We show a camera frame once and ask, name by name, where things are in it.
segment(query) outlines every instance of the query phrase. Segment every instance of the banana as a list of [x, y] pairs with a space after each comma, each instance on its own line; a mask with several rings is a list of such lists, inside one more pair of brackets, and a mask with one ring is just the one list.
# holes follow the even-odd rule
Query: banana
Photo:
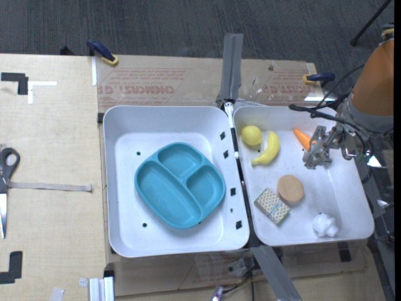
[[279, 148], [280, 140], [277, 134], [271, 130], [268, 135], [268, 146], [259, 157], [251, 160], [251, 164], [269, 164], [277, 156]]

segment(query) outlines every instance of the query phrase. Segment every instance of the orange carrot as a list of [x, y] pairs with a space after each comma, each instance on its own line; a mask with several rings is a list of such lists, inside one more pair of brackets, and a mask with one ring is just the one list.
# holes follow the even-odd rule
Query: orange carrot
[[298, 138], [298, 140], [301, 142], [302, 146], [308, 150], [309, 149], [309, 142], [311, 140], [311, 137], [309, 135], [306, 135], [304, 132], [300, 131], [298, 128], [293, 128], [293, 132]]

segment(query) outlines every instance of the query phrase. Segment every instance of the blue plate compartment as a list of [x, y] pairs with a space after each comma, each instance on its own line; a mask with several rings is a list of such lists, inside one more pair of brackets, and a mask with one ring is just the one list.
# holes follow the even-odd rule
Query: blue plate compartment
[[171, 143], [146, 159], [135, 173], [135, 188], [161, 220], [179, 229], [201, 222], [226, 192], [214, 165], [182, 142]]

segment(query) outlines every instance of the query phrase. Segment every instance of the blue clamp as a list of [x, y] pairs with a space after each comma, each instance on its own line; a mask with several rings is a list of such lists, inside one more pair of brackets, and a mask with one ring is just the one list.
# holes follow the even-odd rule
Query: blue clamp
[[303, 75], [302, 81], [307, 85], [313, 85], [315, 82], [331, 82], [335, 78], [333, 73], [315, 73], [314, 75]]
[[115, 66], [118, 63], [118, 58], [113, 55], [106, 47], [100, 42], [89, 39], [86, 42], [90, 50], [96, 50], [102, 56], [102, 60], [110, 66]]

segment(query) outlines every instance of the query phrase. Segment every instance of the yellow ball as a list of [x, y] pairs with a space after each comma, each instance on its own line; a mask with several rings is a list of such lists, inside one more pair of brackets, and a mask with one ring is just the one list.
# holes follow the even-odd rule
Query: yellow ball
[[241, 137], [245, 144], [254, 146], [262, 142], [262, 132], [261, 130], [253, 125], [245, 126], [241, 130]]

